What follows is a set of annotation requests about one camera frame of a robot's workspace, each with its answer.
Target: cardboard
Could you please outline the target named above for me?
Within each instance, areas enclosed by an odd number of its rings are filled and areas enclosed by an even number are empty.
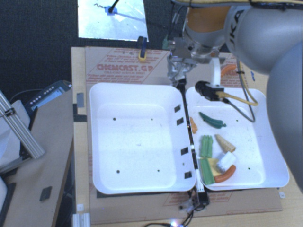
[[[138,60],[138,49],[87,47],[86,58],[86,95],[98,82],[163,84],[169,85],[167,78],[168,51],[147,50],[146,61]],[[235,64],[231,54],[221,54],[227,59],[223,66]],[[247,68],[247,82],[265,93],[267,78]],[[210,67],[199,65],[187,75],[187,87],[199,80],[208,80]],[[239,87],[236,70],[222,77],[222,85]],[[184,218],[187,213],[179,209],[180,204],[188,200],[187,192],[160,194],[126,194],[117,196],[102,195],[92,182],[92,153],[90,139],[89,99],[88,146],[89,146],[89,201],[92,224],[132,222],[168,218]],[[256,212],[281,211],[282,206],[277,189],[249,189],[242,191],[210,192],[210,205],[203,211],[195,212],[195,217],[244,214]]]

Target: white tray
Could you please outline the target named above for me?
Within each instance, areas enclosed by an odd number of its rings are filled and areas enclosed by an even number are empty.
[[[224,91],[245,98],[241,88],[226,88]],[[234,163],[235,173],[225,182],[206,185],[211,190],[283,187],[289,181],[286,163],[269,125],[266,98],[258,90],[250,89],[250,92],[259,103],[252,107],[256,117],[254,123],[249,122],[230,105],[211,102],[201,97],[193,87],[186,93],[188,113],[198,127],[197,133],[193,134],[197,155],[203,135],[211,135],[214,139],[213,158],[219,158],[223,154],[215,134],[220,134],[236,147],[233,152],[237,158]],[[251,118],[247,105],[232,99],[230,101]],[[216,129],[208,125],[199,116],[199,112],[223,120],[227,127]]]
[[[90,111],[97,190],[105,194],[179,192],[195,185],[177,89],[99,83],[90,90]]]

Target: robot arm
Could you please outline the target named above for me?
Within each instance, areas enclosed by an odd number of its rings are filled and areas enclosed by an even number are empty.
[[[302,191],[303,0],[172,1],[189,8],[183,38],[178,38],[168,58],[169,78],[173,83],[186,78],[198,63],[218,55],[224,43],[248,67],[269,74],[269,121]]]

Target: protective paper sheet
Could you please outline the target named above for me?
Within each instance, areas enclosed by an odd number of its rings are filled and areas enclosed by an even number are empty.
[[[137,41],[146,37],[147,27],[143,0],[120,0],[117,13],[108,15],[105,7],[115,0],[78,0],[80,38]]]

